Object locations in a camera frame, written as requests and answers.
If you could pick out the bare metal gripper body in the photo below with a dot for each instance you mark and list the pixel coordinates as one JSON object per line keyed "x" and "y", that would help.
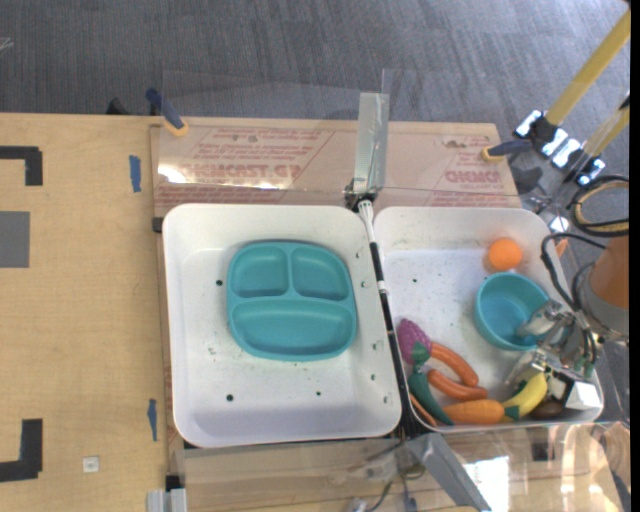
{"x": 567, "y": 337}

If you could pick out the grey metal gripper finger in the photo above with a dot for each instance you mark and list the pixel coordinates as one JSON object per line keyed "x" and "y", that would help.
{"x": 539, "y": 320}
{"x": 525, "y": 369}

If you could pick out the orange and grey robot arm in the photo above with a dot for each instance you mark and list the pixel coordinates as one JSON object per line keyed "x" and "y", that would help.
{"x": 612, "y": 280}

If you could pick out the yellow banana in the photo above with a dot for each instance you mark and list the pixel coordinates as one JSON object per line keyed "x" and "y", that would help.
{"x": 532, "y": 397}

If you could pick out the blue bowl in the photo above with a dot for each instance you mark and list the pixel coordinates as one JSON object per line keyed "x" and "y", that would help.
{"x": 500, "y": 305}

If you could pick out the brown oval toy food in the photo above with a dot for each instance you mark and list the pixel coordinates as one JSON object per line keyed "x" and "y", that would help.
{"x": 546, "y": 410}

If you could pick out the orange sausage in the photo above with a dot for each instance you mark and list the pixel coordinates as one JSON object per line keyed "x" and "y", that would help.
{"x": 455, "y": 362}
{"x": 452, "y": 387}

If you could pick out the orange ball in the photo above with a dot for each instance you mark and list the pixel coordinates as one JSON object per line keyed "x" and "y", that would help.
{"x": 505, "y": 254}

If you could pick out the green pepper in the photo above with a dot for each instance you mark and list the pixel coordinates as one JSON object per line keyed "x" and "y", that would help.
{"x": 425, "y": 395}

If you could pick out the thin orange carrot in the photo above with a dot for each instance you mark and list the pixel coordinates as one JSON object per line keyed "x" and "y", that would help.
{"x": 422, "y": 411}

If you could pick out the white plastic tray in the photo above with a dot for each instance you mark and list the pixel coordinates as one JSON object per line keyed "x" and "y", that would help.
{"x": 435, "y": 280}
{"x": 280, "y": 400}

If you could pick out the purple grapes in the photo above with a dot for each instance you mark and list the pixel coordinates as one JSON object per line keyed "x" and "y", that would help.
{"x": 411, "y": 336}

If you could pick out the thin black and white rod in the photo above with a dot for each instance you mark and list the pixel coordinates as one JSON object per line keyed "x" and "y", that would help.
{"x": 382, "y": 287}

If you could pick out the blue divided plate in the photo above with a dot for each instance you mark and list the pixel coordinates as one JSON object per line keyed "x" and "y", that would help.
{"x": 292, "y": 320}

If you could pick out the brown cardboard board, red print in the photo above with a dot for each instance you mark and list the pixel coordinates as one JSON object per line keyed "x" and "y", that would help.
{"x": 260, "y": 165}

